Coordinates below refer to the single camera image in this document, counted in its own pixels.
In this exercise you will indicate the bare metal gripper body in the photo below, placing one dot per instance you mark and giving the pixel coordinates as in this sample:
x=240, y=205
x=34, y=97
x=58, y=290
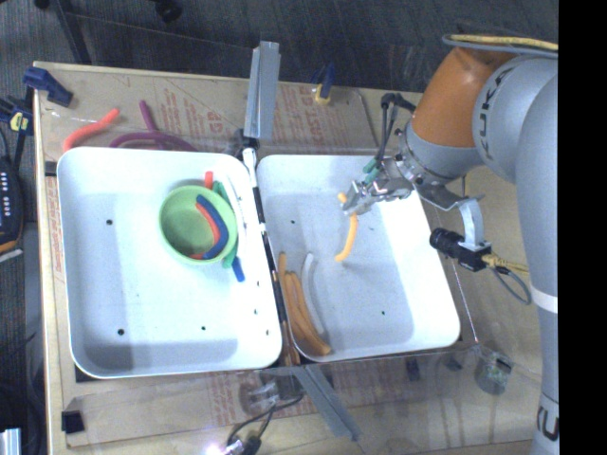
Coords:
x=396, y=180

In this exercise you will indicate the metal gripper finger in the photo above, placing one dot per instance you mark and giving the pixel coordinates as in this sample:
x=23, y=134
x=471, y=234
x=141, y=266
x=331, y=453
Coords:
x=353, y=196
x=366, y=204

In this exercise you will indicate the yellow-orange foam tube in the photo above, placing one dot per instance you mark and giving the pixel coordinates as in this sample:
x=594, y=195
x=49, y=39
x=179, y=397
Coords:
x=353, y=235

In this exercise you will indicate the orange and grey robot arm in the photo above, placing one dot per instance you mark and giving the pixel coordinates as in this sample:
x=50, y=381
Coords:
x=521, y=135

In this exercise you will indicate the white plastic tray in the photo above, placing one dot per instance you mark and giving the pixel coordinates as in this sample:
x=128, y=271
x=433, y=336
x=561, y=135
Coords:
x=142, y=311
x=393, y=292

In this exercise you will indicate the thin black and white rod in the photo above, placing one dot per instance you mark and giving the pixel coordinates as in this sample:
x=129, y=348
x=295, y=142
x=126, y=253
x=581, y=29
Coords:
x=260, y=206

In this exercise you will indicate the orange foam tube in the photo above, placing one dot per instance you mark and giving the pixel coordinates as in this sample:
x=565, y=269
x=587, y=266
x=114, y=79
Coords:
x=303, y=325
x=308, y=311
x=283, y=273

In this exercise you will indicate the blue foam tube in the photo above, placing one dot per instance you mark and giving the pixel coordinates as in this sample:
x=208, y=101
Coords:
x=238, y=270
x=223, y=225

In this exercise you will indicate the red foam tube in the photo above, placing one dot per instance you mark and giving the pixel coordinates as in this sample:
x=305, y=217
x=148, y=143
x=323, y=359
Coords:
x=211, y=221

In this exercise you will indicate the orange-red foam tube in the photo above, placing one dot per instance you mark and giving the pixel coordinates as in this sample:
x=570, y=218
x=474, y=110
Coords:
x=87, y=131
x=208, y=179

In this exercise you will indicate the green bowl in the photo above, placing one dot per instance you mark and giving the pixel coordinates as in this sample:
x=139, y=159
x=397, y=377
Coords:
x=182, y=225

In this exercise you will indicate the brown cardboard board red print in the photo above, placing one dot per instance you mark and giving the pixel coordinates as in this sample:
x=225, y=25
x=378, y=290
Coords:
x=199, y=107

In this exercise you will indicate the purple foam tube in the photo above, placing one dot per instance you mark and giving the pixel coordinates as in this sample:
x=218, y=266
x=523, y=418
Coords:
x=152, y=135

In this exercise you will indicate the black cylinder on white bracket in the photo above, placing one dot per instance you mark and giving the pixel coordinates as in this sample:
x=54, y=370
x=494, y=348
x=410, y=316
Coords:
x=446, y=241

